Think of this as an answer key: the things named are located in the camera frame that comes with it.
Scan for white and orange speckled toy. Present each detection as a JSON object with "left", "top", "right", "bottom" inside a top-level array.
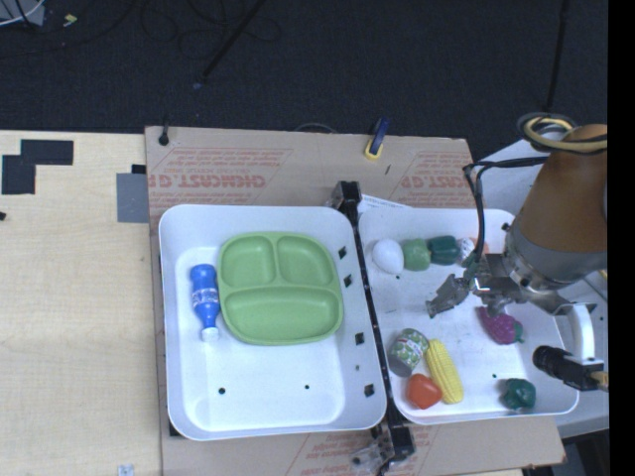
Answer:
[{"left": 457, "top": 236, "right": 490, "bottom": 263}]

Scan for green can of peas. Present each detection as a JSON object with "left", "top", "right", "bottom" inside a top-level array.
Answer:
[{"left": 387, "top": 327, "right": 431, "bottom": 378}]

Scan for white egg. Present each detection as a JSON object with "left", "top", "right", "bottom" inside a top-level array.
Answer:
[{"left": 371, "top": 238, "right": 406, "bottom": 275}]

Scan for thin black rod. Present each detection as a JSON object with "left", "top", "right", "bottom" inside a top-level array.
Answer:
[{"left": 346, "top": 200, "right": 404, "bottom": 435}]

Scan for white plastic tray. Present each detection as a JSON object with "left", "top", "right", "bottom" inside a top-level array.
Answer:
[
  {"left": 357, "top": 207, "right": 580, "bottom": 426},
  {"left": 158, "top": 203, "right": 389, "bottom": 442}
]

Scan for dark green broccoli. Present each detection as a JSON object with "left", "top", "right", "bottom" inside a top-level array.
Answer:
[{"left": 499, "top": 377, "right": 538, "bottom": 412}]

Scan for dark green bell pepper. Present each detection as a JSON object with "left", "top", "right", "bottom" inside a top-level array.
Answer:
[{"left": 427, "top": 235, "right": 462, "bottom": 267}]

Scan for green divided plate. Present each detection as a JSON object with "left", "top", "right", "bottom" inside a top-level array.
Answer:
[{"left": 216, "top": 231, "right": 345, "bottom": 347}]

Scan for blue plastic bottle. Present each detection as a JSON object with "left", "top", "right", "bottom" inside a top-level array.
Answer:
[{"left": 189, "top": 263, "right": 221, "bottom": 343}]

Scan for purple grapes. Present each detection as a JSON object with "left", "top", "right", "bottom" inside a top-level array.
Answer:
[{"left": 477, "top": 305, "right": 526, "bottom": 346}]

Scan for white paper label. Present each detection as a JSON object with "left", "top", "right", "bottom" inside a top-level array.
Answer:
[{"left": 358, "top": 193, "right": 414, "bottom": 213}]

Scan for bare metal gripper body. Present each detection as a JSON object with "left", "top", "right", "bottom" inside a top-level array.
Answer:
[{"left": 467, "top": 253, "right": 568, "bottom": 310}]

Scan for black block with thin wires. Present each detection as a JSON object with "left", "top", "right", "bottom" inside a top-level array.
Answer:
[
  {"left": 375, "top": 420, "right": 418, "bottom": 471},
  {"left": 329, "top": 180, "right": 363, "bottom": 212}
]

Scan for black cylinder on white bracket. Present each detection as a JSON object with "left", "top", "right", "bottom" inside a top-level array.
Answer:
[{"left": 532, "top": 302, "right": 607, "bottom": 393}]

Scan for brown cardboard board red print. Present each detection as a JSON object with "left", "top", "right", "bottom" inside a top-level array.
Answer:
[{"left": 143, "top": 125, "right": 568, "bottom": 476}]

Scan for light green bell pepper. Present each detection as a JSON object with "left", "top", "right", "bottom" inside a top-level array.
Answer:
[{"left": 401, "top": 238, "right": 433, "bottom": 273}]

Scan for yellow corn cob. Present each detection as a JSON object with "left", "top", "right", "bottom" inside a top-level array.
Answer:
[{"left": 425, "top": 338, "right": 465, "bottom": 406}]

